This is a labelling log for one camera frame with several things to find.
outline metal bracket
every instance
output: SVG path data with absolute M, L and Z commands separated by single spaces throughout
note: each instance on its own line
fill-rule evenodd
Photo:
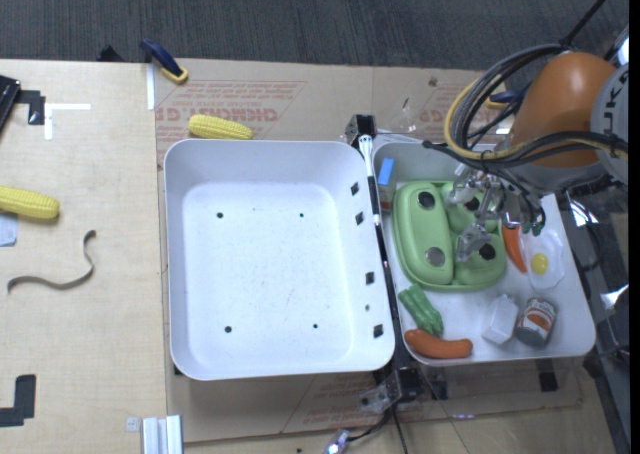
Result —
M 9 118 L 16 96 L 20 92 L 20 81 L 0 75 L 0 132 Z
M 371 136 L 371 139 L 378 134 L 375 117 L 370 114 L 354 114 L 344 131 L 347 144 L 358 148 L 358 140 L 364 134 Z
M 182 417 L 148 417 L 142 421 L 142 454 L 182 454 Z
M 375 388 L 362 392 L 360 409 L 366 413 L 384 413 L 394 404 L 414 401 L 423 393 L 418 370 L 404 367 L 394 370 Z

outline can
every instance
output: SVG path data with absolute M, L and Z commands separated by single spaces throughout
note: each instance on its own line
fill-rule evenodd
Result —
M 542 347 L 549 338 L 556 320 L 557 309 L 542 298 L 530 298 L 516 323 L 514 333 L 518 340 L 533 347 Z

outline white bottle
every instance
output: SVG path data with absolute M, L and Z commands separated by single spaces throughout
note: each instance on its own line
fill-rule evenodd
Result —
M 495 344 L 504 344 L 512 337 L 517 318 L 518 305 L 507 294 L 500 294 L 489 305 L 482 337 Z

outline blue object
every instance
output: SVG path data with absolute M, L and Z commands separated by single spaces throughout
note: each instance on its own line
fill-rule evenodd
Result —
M 385 157 L 380 166 L 380 172 L 378 174 L 378 185 L 388 186 L 391 181 L 391 173 L 393 172 L 393 159 Z
M 140 48 L 150 56 L 156 58 L 168 72 L 171 72 L 176 77 L 182 75 L 182 69 L 178 66 L 176 60 L 173 59 L 173 56 L 159 43 L 152 42 L 149 38 L 143 38 L 140 42 Z
M 508 90 L 503 91 L 502 93 L 495 93 L 489 97 L 491 102 L 497 102 L 499 104 L 506 104 L 511 102 L 513 99 L 518 98 L 522 94 L 523 90 Z

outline white tape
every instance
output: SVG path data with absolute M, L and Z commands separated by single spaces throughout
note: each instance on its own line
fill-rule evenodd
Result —
M 49 104 L 44 105 L 44 139 L 53 139 L 53 111 L 88 111 L 91 104 Z
M 147 107 L 152 111 L 156 107 L 155 78 L 153 74 L 153 63 L 147 65 Z

